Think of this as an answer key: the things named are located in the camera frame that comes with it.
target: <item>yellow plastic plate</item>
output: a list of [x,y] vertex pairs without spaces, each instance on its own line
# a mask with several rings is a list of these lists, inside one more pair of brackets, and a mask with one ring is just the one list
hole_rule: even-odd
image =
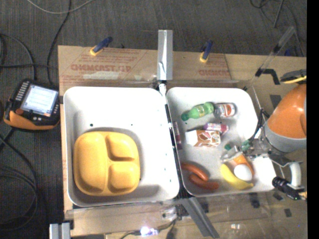
[[136,143],[124,133],[84,133],[75,141],[73,173],[76,186],[87,195],[128,194],[140,181]]

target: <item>egg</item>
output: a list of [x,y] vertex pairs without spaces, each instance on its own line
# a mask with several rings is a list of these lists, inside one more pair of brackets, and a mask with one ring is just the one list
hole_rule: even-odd
[[234,168],[234,174],[238,179],[243,181],[251,181],[253,174],[251,173],[249,167],[245,164],[236,165]]

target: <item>sausage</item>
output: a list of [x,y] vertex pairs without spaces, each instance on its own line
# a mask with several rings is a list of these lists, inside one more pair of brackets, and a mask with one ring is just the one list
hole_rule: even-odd
[[203,181],[208,181],[208,175],[201,169],[199,169],[197,166],[190,164],[190,163],[182,163],[181,168],[183,170],[190,171],[194,174],[196,174],[200,179]]
[[215,181],[203,181],[196,174],[190,174],[188,179],[191,183],[202,189],[216,190],[219,188],[219,183]]

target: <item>light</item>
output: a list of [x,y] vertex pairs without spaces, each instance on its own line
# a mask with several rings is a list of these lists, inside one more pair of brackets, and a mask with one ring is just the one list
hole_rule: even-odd
[[142,227],[140,230],[142,237],[158,235],[159,231],[156,229],[149,229],[148,227]]

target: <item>cardboard sheet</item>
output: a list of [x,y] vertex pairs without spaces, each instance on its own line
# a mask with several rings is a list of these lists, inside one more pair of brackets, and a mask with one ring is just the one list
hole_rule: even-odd
[[[175,81],[230,80],[224,54],[173,52]],[[146,87],[156,80],[157,50],[104,48],[97,56],[90,47],[58,46],[60,95],[74,86]]]

